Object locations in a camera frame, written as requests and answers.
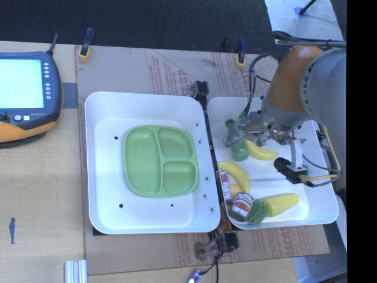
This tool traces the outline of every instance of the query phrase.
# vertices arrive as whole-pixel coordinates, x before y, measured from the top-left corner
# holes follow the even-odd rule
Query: white tray
[[[198,183],[169,198],[136,195],[125,181],[123,138],[141,125],[176,127],[195,146]],[[220,222],[219,199],[200,103],[184,96],[96,92],[85,101],[89,216],[105,234],[209,232]]]
[[[260,109],[261,100],[254,98],[250,111]],[[232,152],[226,148],[223,138],[227,137],[228,129],[225,121],[237,119],[245,108],[246,98],[238,97],[217,97],[208,104],[208,115],[213,138],[214,152],[218,162],[232,161]],[[326,167],[325,158],[320,148],[316,130],[318,125],[314,121],[307,121],[301,129],[296,129],[297,139],[306,139],[302,144],[303,154],[313,163]],[[281,146],[274,140],[268,140],[265,149],[275,150],[279,157],[292,160],[289,146]],[[302,183],[293,184],[279,173],[273,160],[262,161],[249,156],[242,162],[235,162],[245,170],[250,178],[250,193],[255,198],[265,198],[282,193],[293,192],[300,196],[299,203],[291,209],[271,218],[265,218],[259,225],[245,224],[237,222],[232,218],[230,221],[240,229],[276,228],[282,226],[317,225],[331,223],[338,217],[338,204],[332,184],[307,187]],[[303,161],[303,165],[308,168],[309,176],[327,175],[326,170],[319,169]],[[321,183],[326,180],[315,180],[314,183]]]

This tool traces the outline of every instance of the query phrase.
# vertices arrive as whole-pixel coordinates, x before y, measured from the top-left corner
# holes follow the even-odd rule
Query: black floor
[[[330,0],[343,38],[347,0]],[[264,0],[0,0],[0,41],[82,44],[95,28],[93,45],[218,51],[244,38],[246,52],[281,58]]]

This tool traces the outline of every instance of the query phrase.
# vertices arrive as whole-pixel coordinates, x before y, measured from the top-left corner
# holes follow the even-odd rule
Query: cardboard sheet
[[[88,186],[84,103],[96,91],[185,96],[191,85],[207,81],[208,101],[214,97],[247,97],[249,64],[257,55],[246,55],[246,65],[236,65],[236,54],[223,52],[170,51],[140,48],[91,47],[86,60],[76,47],[81,171],[84,201],[85,250],[89,275],[208,265],[194,253],[197,242],[207,243],[206,233],[103,235],[88,216]],[[271,80],[277,68],[272,57],[254,67],[257,75]],[[255,96],[269,84],[258,81]],[[224,254],[219,263],[328,254],[322,225],[236,231],[240,247]]]

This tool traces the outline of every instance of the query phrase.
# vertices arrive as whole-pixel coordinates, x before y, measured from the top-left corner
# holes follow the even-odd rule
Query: device button
[[[15,121],[21,121],[22,120],[22,116],[20,116],[19,114],[17,114],[16,116],[14,116],[14,120]]]

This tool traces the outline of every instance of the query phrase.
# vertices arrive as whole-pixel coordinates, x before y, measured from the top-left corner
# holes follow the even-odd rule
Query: screen
[[[43,108],[40,60],[0,59],[0,108]]]

